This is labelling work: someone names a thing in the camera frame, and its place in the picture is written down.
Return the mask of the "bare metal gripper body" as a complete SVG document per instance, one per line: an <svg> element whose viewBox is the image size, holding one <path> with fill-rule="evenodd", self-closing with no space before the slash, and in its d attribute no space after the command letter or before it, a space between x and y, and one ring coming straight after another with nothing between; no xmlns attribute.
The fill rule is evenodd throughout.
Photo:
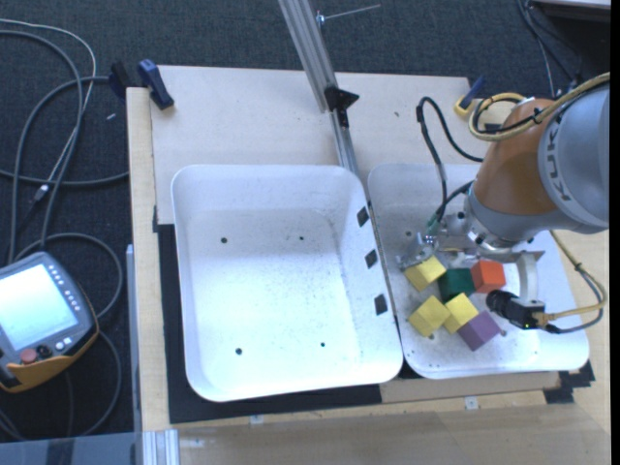
<svg viewBox="0 0 620 465"><path fill-rule="evenodd" d="M427 222L427 234L434 237L440 251L463 252L480 257L499 257L509 254L516 245L493 233L473 214L459 211L442 218L431 217Z"/></svg>

